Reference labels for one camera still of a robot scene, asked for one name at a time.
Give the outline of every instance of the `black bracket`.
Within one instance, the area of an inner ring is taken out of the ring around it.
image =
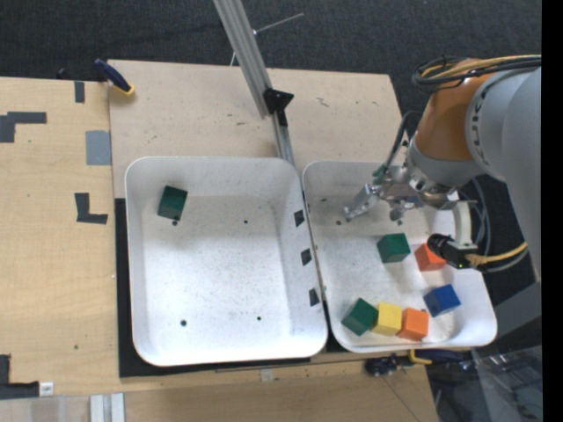
[[[293,99],[294,95],[288,92],[277,91],[275,89],[266,89],[264,91],[264,99],[266,100],[267,110],[270,114],[276,113],[278,121],[282,127],[288,125],[288,119],[285,117],[285,108]]]

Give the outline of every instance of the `red-orange cube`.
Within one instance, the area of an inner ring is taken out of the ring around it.
[[[397,333],[400,338],[420,341],[428,335],[430,315],[425,311],[414,308],[403,309],[401,330]]]
[[[446,260],[431,251],[426,243],[414,251],[414,257],[416,258],[416,262],[419,263],[419,269],[422,272],[442,269],[446,264]]]

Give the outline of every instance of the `dark green cube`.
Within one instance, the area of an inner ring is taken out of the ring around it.
[[[342,319],[342,324],[358,336],[361,336],[371,328],[378,313],[377,308],[360,298]]]
[[[165,186],[157,214],[168,219],[179,221],[186,204],[187,191],[172,186]]]
[[[404,233],[383,236],[377,243],[377,248],[384,263],[398,263],[411,252]]]

